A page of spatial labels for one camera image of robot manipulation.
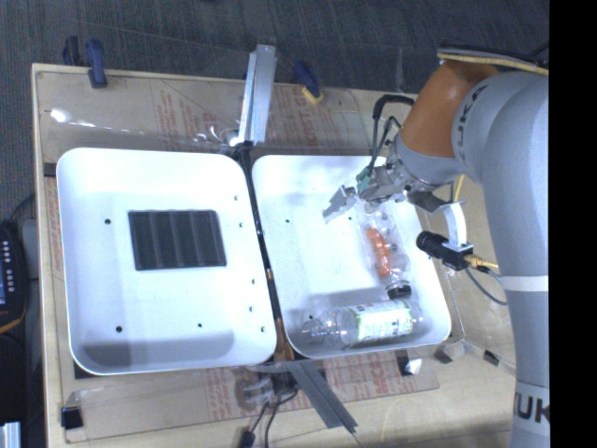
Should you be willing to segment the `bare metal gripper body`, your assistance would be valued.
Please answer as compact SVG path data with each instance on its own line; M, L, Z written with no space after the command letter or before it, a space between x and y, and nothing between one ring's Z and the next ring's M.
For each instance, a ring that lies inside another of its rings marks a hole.
M421 182L398 162L364 168L356 177L358 197L366 203L405 201L421 189Z

